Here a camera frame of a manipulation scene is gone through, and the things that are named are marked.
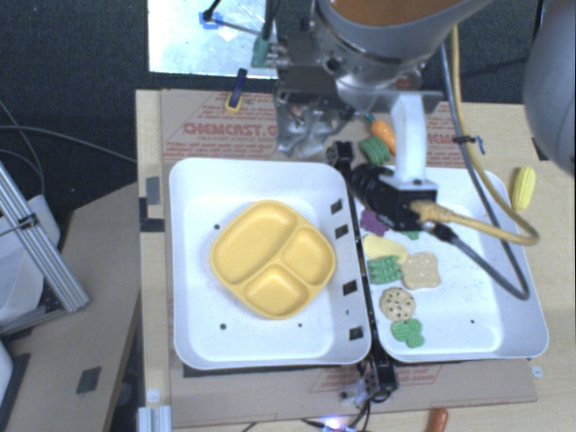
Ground black cylinder on white bracket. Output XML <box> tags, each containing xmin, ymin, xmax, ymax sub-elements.
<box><xmin>350</xmin><ymin>92</ymin><xmax>440</xmax><ymax>233</ymax></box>

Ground white plastic tray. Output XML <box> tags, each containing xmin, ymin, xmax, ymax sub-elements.
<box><xmin>168</xmin><ymin>157</ymin><xmax>373</xmax><ymax>371</ymax></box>
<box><xmin>351</xmin><ymin>164</ymin><xmax>551</xmax><ymax>364</ymax></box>

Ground black block with thin wires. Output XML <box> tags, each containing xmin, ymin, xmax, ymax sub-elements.
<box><xmin>358</xmin><ymin>359</ymin><xmax>400</xmax><ymax>401</ymax></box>
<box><xmin>325</xmin><ymin>140</ymin><xmax>357</xmax><ymax>167</ymax></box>

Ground yellow corn cob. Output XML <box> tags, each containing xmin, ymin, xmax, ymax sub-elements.
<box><xmin>510</xmin><ymin>165</ymin><xmax>537</xmax><ymax>212</ymax></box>

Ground orange carrot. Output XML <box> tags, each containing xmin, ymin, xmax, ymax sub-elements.
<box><xmin>368</xmin><ymin>118</ymin><xmax>398</xmax><ymax>156</ymax></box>

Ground thin black rod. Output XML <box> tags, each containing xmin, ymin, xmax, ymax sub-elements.
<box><xmin>342</xmin><ymin>159</ymin><xmax>384</xmax><ymax>365</ymax></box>

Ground yellow divided plate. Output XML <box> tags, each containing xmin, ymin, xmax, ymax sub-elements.
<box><xmin>209</xmin><ymin>199</ymin><xmax>338</xmax><ymax>320</ymax></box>

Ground yellow banana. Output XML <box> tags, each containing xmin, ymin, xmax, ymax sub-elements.
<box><xmin>363</xmin><ymin>233</ymin><xmax>409</xmax><ymax>265</ymax></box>

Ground brown cardboard board red print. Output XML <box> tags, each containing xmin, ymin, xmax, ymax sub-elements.
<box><xmin>159</xmin><ymin>88</ymin><xmax>539</xmax><ymax>429</ymax></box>

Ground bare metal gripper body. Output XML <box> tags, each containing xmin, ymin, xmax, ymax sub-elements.
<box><xmin>274</xmin><ymin>24</ymin><xmax>427</xmax><ymax>108</ymax></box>

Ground purple grapes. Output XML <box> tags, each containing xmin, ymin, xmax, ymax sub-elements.
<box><xmin>359</xmin><ymin>209</ymin><xmax>390</xmax><ymax>237</ymax></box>

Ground green pea pod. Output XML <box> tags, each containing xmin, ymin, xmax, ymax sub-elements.
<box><xmin>365</xmin><ymin>255</ymin><xmax>404</xmax><ymax>285</ymax></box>

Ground tan bread slice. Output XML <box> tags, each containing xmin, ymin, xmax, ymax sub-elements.
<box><xmin>400</xmin><ymin>251</ymin><xmax>443</xmax><ymax>292</ymax></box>

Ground green broccoli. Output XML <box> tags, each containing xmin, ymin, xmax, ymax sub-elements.
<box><xmin>390</xmin><ymin>318</ymin><xmax>426</xmax><ymax>349</ymax></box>

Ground tan chocolate chip biscuit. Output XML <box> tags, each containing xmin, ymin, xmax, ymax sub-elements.
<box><xmin>378</xmin><ymin>286</ymin><xmax>417</xmax><ymax>323</ymax></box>

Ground green bean pods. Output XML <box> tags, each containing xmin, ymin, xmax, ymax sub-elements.
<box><xmin>357</xmin><ymin>135</ymin><xmax>392</xmax><ymax>167</ymax></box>

